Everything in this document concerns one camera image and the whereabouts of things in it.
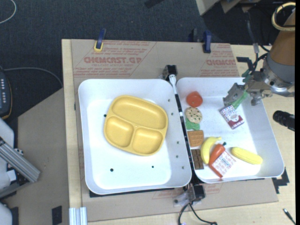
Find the toy tomato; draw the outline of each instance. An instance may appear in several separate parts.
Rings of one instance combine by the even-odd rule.
[[[199,107],[202,102],[203,99],[197,91],[191,92],[187,96],[187,104],[189,104],[191,107]]]

